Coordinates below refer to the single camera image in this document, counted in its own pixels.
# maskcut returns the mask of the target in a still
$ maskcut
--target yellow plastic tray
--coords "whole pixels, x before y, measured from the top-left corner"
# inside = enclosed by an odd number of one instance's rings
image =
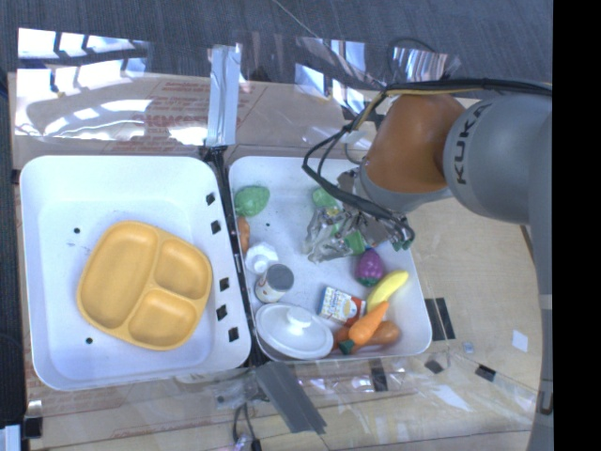
[[[200,321],[212,284],[199,249],[153,225],[109,227],[77,288],[84,318],[105,333],[152,350],[182,345]]]

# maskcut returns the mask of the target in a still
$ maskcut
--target toy food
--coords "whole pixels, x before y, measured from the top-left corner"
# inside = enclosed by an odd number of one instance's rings
[[[336,333],[334,333],[334,345],[332,350],[338,349],[338,343],[348,340],[348,331],[350,328],[347,326],[341,327]],[[401,335],[401,330],[391,320],[383,320],[379,325],[374,335],[372,335],[365,344],[365,346],[379,346],[383,344],[392,344]],[[353,354],[363,346],[353,346],[350,353]]]
[[[338,343],[338,348],[344,354],[349,354],[354,346],[365,346],[384,320],[389,306],[388,301],[382,301],[374,309],[368,311],[365,316],[350,326],[348,339]]]
[[[242,251],[242,255],[246,256],[246,251],[248,251],[250,245],[251,238],[251,226],[246,220],[246,217],[240,215],[238,217],[238,234],[240,237],[240,251]]]
[[[236,192],[234,208],[236,215],[253,217],[263,210],[270,200],[270,190],[260,185],[249,185]]]
[[[322,187],[317,187],[311,194],[311,198],[313,199],[313,203],[316,205],[316,207],[338,207],[338,202],[336,199],[328,194]]]
[[[98,240],[77,287],[93,326],[142,348],[171,350],[193,334],[212,268],[199,249],[154,225],[122,221]]]
[[[352,256],[361,256],[365,252],[365,240],[358,230],[348,234],[345,237],[345,242],[352,251]]]
[[[365,301],[340,289],[327,286],[323,289],[317,313],[324,319],[336,320],[350,327],[365,314],[365,308]]]
[[[367,249],[355,268],[355,279],[367,288],[374,286],[384,275],[384,264],[374,249]]]
[[[367,312],[369,313],[375,309],[378,304],[388,301],[407,282],[408,278],[409,273],[407,271],[396,270],[388,272],[367,296]]]

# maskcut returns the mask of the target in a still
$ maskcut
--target jar lid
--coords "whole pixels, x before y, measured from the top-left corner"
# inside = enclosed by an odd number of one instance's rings
[[[256,330],[272,348],[295,359],[321,359],[331,352],[333,334],[317,314],[286,303],[262,305]]]
[[[294,286],[294,274],[284,264],[273,264],[267,269],[267,282],[275,290],[290,290]]]

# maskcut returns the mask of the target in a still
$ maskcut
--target clear plastic sheet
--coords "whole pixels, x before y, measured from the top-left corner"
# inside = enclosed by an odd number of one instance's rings
[[[18,166],[30,157],[21,156],[24,136],[45,153],[304,148],[356,115],[370,92],[459,67],[447,54],[341,40],[236,34],[229,44],[187,49],[26,28],[19,58]],[[51,137],[77,144],[56,148]]]
[[[249,154],[302,156],[385,85],[448,78],[459,68],[452,55],[413,48],[410,40],[379,47],[253,33],[216,43],[190,49],[24,30],[21,67],[11,80],[15,166],[47,154],[198,156],[211,104],[223,113],[232,99],[211,102],[216,48],[239,52],[228,164]],[[163,108],[166,101],[172,103]],[[378,111],[349,143],[359,157],[385,105]],[[220,138],[223,133],[212,145],[222,144]],[[342,150],[333,155],[346,157]],[[454,201],[432,203],[411,219],[419,236],[412,251],[435,339],[411,357],[290,363],[328,423],[325,435],[291,433],[248,368],[60,392],[39,381],[29,360],[28,417],[44,419],[31,449],[92,442],[110,449],[111,440],[134,446],[136,439],[148,449],[248,449],[253,433],[267,449],[396,443],[445,449],[446,439],[479,436],[497,440],[498,448],[520,449],[532,426],[541,358],[526,242],[516,226],[482,219]],[[30,352],[30,343],[25,348]],[[236,413],[244,405],[248,420]],[[503,441],[514,435],[517,447]],[[484,449],[481,443],[463,444]]]

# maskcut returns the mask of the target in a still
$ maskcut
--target toy carrot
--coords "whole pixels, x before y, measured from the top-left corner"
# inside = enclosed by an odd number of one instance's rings
[[[348,331],[350,328],[347,326],[341,327],[338,331],[334,333],[334,345],[332,346],[332,350],[338,349],[338,343],[342,341],[348,340]],[[401,335],[401,330],[399,327],[394,324],[391,320],[383,320],[379,325],[374,335],[372,335],[365,344],[365,346],[379,346],[382,344],[391,344],[395,342],[399,335]],[[351,350],[351,354],[355,353],[362,346],[353,346]]]
[[[367,341],[376,332],[379,324],[383,321],[389,306],[388,301],[382,301],[373,310],[350,326],[348,339],[340,342],[338,348],[344,354],[349,354],[354,346],[365,346]]]
[[[246,251],[248,251],[249,248],[249,239],[251,238],[251,226],[243,215],[238,217],[238,232],[240,237],[240,251],[242,251],[243,256],[246,256]]]

